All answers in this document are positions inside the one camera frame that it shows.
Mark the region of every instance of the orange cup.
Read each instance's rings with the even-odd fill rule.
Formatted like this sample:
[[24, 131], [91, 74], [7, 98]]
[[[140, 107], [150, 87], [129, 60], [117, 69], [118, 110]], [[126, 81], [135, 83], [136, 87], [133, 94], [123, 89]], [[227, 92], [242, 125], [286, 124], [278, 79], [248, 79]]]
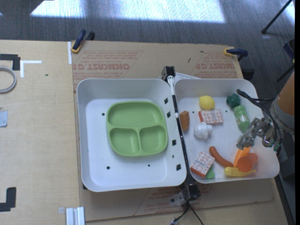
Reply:
[[241, 157], [237, 162], [237, 168], [241, 172], [249, 172], [251, 169], [254, 168], [257, 162], [257, 155], [255, 153], [249, 153], [248, 155]]

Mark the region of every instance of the green plate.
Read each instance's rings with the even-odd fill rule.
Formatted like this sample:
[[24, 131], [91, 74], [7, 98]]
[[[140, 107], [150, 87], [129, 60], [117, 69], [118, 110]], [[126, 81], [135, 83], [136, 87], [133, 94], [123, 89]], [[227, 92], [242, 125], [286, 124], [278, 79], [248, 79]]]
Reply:
[[113, 104], [106, 114], [112, 149], [122, 156], [147, 156], [162, 152], [168, 143], [165, 116], [153, 102]]

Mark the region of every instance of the metal ring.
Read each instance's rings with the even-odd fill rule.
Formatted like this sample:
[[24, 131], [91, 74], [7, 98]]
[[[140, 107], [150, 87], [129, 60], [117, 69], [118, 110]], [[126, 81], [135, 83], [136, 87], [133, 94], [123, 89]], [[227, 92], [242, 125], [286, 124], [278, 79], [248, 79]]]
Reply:
[[13, 76], [13, 78], [14, 78], [13, 83], [12, 83], [8, 88], [6, 88], [6, 89], [0, 89], [0, 94], [8, 93], [8, 92], [10, 92], [12, 89], [14, 89], [14, 87], [15, 87], [15, 85], [16, 85], [16, 83], [17, 83], [17, 77], [16, 77], [14, 71], [11, 70], [11, 69], [9, 69], [9, 68], [7, 68], [7, 67], [0, 67], [0, 71], [8, 72], [8, 73], [10, 73], [10, 74]]

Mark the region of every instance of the cardboard sheet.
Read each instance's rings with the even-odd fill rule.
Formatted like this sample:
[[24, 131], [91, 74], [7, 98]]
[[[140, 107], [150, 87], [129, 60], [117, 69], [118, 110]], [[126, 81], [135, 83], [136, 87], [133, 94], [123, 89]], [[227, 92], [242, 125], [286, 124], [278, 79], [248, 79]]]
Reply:
[[[232, 47], [84, 41], [80, 52], [72, 54], [79, 194], [86, 221], [175, 212], [181, 211], [182, 207], [172, 207], [169, 201], [180, 192], [179, 187], [103, 193], [84, 189], [76, 104], [78, 83], [86, 78], [159, 78], [165, 66], [174, 66], [176, 72], [198, 78], [242, 78], [237, 57], [225, 56], [225, 48]], [[199, 183], [198, 186], [201, 197], [191, 203], [194, 209], [265, 202], [273, 198], [268, 179]]]

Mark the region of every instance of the red and white box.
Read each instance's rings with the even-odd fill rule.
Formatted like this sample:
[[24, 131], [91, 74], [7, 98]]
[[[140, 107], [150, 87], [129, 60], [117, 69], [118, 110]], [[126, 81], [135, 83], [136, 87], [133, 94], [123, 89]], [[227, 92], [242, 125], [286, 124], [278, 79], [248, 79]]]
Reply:
[[206, 173], [208, 172], [214, 161], [214, 157], [201, 151], [191, 165], [190, 170], [205, 178]]
[[208, 125], [223, 124], [223, 117], [220, 109], [202, 110], [198, 113], [200, 121]]

